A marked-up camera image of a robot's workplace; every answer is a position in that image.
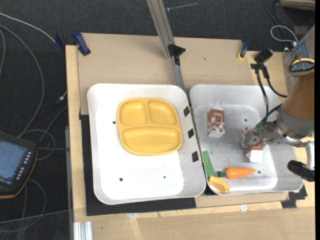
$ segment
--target screen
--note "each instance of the screen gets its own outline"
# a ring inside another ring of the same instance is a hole
[[[0,140],[0,180],[11,184],[27,148]]]

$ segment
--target yellow plate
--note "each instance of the yellow plate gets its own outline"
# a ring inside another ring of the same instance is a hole
[[[131,154],[164,155],[182,145],[178,114],[164,99],[127,99],[119,106],[117,117],[121,143]]]

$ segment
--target orange carrot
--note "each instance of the orange carrot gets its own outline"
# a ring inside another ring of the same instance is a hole
[[[226,177],[228,179],[237,179],[249,174],[252,174],[256,171],[254,168],[245,168],[245,167],[229,167],[226,169]]]

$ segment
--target white tray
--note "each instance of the white tray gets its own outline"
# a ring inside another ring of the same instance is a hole
[[[93,189],[105,204],[196,197],[206,178],[186,93],[175,85],[108,84],[92,86],[87,94],[92,147]],[[128,153],[117,125],[119,105],[132,98],[157,98],[177,111],[183,141],[176,152],[158,156]]]
[[[279,104],[278,97],[264,87],[269,99],[269,110]],[[266,106],[259,86],[198,84],[190,90],[190,100],[201,151],[208,151],[215,171],[228,167],[255,168],[254,173],[239,179],[226,179],[230,191],[220,195],[296,191],[302,179],[287,169],[290,160],[297,160],[292,146],[273,142],[263,145],[262,163],[250,162],[241,147],[241,130],[254,127],[266,115]],[[217,139],[207,135],[207,114],[215,103],[224,110],[225,134]],[[268,121],[276,120],[276,112]]]

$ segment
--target wooden table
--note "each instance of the wooden table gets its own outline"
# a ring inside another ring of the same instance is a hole
[[[195,198],[196,208],[136,213],[135,218],[131,218],[128,213],[87,216],[79,120],[80,111],[82,114],[88,113],[84,98],[87,89],[95,81],[104,82],[104,77],[108,79],[106,83],[140,83],[139,81],[149,80],[145,82],[147,84],[173,84],[174,78],[171,75],[170,62],[162,58],[157,36],[83,36],[91,49],[94,65],[92,60],[85,61],[86,58],[77,51],[75,45],[66,46],[72,202],[74,222],[91,221],[94,240],[315,239],[315,184],[307,181],[304,181],[307,197],[296,201],[297,208],[284,209],[281,201],[288,200],[289,193],[276,192],[229,196],[201,195]],[[242,47],[241,41],[180,37],[176,38],[175,42],[191,51],[180,57],[187,90],[197,83],[258,84],[254,71],[250,68],[257,52],[247,52],[247,58],[243,62],[236,59]],[[284,55],[283,52],[275,52],[272,59],[266,63],[273,87],[283,94],[287,93],[282,64]],[[144,71],[137,73],[136,78],[125,74],[128,67],[139,70],[144,66],[154,70],[154,73],[148,75],[148,72]],[[82,67],[91,67],[92,71],[84,76],[79,72]],[[212,68],[218,68],[214,71],[215,75],[210,71]],[[228,74],[224,73],[228,70],[231,70],[233,77],[227,77]],[[104,75],[99,80],[92,77],[97,72]],[[304,149],[296,148],[295,151],[298,159],[304,162]],[[247,211],[241,211],[241,205],[245,205],[242,208]]]

